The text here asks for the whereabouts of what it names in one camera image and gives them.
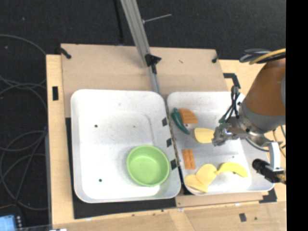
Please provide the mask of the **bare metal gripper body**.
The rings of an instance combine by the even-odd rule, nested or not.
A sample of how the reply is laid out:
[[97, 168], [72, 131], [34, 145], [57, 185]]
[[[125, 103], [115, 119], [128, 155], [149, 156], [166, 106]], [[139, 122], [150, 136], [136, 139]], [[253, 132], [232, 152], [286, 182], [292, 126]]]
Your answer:
[[218, 123], [218, 127], [221, 130], [221, 136], [227, 137], [228, 140], [260, 137], [267, 132], [266, 130], [254, 125], [244, 116], [231, 116], [229, 118], [223, 116]]

